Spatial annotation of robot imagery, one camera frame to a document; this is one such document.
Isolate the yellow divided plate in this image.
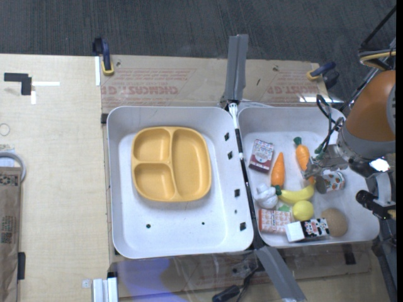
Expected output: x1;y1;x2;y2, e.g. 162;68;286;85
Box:
130;126;213;203

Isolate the white garlic bulb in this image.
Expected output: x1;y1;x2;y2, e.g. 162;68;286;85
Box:
253;183;280;210

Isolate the brown paper bag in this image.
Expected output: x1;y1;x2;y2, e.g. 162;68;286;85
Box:
0;166;23;302

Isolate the red and white carton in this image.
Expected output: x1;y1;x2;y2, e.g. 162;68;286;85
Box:
248;138;275;174

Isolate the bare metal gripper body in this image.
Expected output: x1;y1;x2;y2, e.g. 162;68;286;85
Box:
315;143;350;171

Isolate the brown bread roll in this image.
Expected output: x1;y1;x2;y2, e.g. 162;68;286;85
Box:
321;207;349;238

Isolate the white plastic tray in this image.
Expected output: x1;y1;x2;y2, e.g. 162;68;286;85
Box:
106;105;255;260
236;105;382;249

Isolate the orange carrot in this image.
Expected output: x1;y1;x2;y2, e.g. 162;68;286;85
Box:
293;136;316;186
270;151;286;196

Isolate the orange and white packet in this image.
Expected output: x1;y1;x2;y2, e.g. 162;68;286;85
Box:
258;208;292;235

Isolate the yellow banana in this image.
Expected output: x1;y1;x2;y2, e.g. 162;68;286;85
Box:
278;184;315;205

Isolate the white can with orange print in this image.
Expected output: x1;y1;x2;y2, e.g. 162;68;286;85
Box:
315;170;346;195

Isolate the yellow lemon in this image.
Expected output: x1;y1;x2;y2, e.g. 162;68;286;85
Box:
292;199;315;222

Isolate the black cylinder on white bracket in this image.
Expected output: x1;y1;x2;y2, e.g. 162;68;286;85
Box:
355;171;397;220

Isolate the black block with thin wires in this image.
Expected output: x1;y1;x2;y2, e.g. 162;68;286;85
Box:
212;284;241;302

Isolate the brown cardboard board red print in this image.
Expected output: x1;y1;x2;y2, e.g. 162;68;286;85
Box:
99;54;373;298

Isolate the black and white milk carton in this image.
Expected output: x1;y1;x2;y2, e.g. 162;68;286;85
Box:
284;218;331;243

